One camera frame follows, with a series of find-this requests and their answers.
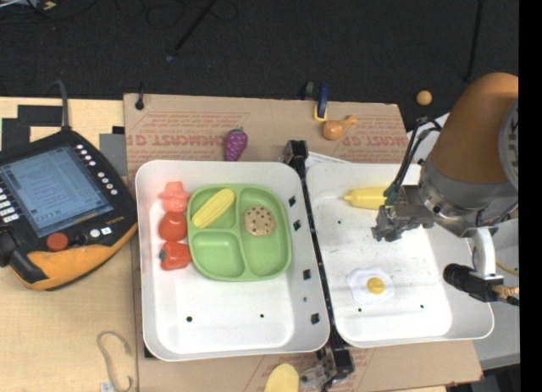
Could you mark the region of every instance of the plastic tray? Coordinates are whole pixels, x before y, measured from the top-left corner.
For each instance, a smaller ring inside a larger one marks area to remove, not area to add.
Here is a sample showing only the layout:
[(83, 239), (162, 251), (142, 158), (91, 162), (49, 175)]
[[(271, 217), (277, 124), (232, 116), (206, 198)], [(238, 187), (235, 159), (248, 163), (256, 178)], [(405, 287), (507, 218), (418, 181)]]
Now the plastic tray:
[[(235, 193), (234, 205), (209, 227), (194, 226), (194, 213), (223, 188)], [(244, 228), (243, 216), (254, 206), (265, 207), (274, 218), (274, 228), (268, 235), (255, 236)], [(207, 185), (191, 194), (187, 216), (192, 261), (209, 278), (272, 279), (290, 266), (288, 218), (282, 202), (270, 189), (258, 185)]]
[[(271, 190), (285, 210), (290, 266), (272, 279), (228, 282), (194, 263), (164, 271), (158, 253), (163, 217), (158, 199), (168, 181), (197, 192), (209, 185), (246, 184)], [(312, 246), (301, 181), (283, 163), (151, 161), (135, 177), (139, 213), (143, 338), (165, 361), (315, 351), (328, 340), (329, 320)]]
[[(342, 198), (352, 189), (386, 187), (399, 165), (319, 163), (307, 172), (312, 212), (339, 334), (356, 347), (424, 341), (480, 339), (493, 329), (487, 303), (448, 285), (449, 263), (471, 265), (467, 239), (435, 225), (403, 233), (393, 242), (376, 241), (376, 210), (352, 207)], [(411, 165), (405, 184), (416, 184), (420, 167)], [(348, 286), (354, 269), (387, 273), (393, 297), (362, 306)]]

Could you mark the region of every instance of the yellow corn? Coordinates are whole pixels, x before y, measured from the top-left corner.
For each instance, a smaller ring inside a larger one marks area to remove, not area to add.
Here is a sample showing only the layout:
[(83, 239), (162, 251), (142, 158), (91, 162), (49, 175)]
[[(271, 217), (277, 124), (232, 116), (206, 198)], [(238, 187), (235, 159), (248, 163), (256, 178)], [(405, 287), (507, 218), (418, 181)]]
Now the yellow corn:
[(235, 193), (224, 187), (205, 203), (192, 216), (192, 223), (197, 228), (206, 228), (220, 218), (235, 202)]

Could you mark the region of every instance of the yellow bottle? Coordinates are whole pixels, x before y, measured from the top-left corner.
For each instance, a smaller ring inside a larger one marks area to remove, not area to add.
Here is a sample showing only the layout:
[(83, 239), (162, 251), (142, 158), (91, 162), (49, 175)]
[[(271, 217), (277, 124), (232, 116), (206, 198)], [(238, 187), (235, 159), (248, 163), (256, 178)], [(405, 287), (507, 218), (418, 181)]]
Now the yellow bottle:
[(345, 201), (350, 201), (353, 207), (368, 208), (378, 210), (384, 204), (385, 187), (364, 187), (361, 189), (352, 189), (350, 195), (345, 195)]

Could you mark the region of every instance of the cookie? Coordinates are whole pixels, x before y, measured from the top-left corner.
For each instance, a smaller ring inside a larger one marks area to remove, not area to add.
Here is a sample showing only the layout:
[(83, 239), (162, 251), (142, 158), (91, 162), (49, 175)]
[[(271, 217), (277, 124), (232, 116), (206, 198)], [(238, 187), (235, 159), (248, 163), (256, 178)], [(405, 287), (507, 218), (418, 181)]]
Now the cookie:
[(243, 216), (245, 229), (255, 237), (269, 235), (274, 229), (274, 217), (266, 207), (252, 206)]

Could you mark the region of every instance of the black pole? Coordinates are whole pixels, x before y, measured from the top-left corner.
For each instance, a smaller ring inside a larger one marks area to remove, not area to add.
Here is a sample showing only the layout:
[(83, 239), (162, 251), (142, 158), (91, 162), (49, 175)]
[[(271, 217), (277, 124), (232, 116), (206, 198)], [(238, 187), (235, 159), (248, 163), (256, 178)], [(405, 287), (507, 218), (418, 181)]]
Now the black pole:
[(196, 17), (196, 20), (194, 20), (194, 23), (191, 25), (190, 28), (185, 32), (183, 37), (179, 40), (179, 42), (175, 45), (175, 48), (173, 49), (173, 52), (171, 55), (167, 57), (168, 61), (173, 60), (176, 58), (177, 53), (179, 50), (183, 47), (183, 45), (186, 43), (186, 41), (190, 38), (190, 36), (193, 34), (193, 32), (196, 30), (197, 26), (202, 22), (202, 20), (205, 18), (207, 13), (210, 11), (210, 9), (213, 7), (213, 5), (218, 0), (209, 0), (205, 8), (199, 13), (199, 15)]
[(478, 11), (476, 12), (476, 22), (474, 23), (474, 35), (473, 44), (471, 46), (471, 54), (468, 59), (467, 73), (465, 74), (465, 81), (469, 82), (473, 75), (474, 58), (476, 57), (476, 51), (478, 49), (478, 36), (480, 33), (480, 24), (482, 22), (482, 12), (484, 10), (484, 0), (478, 0)]

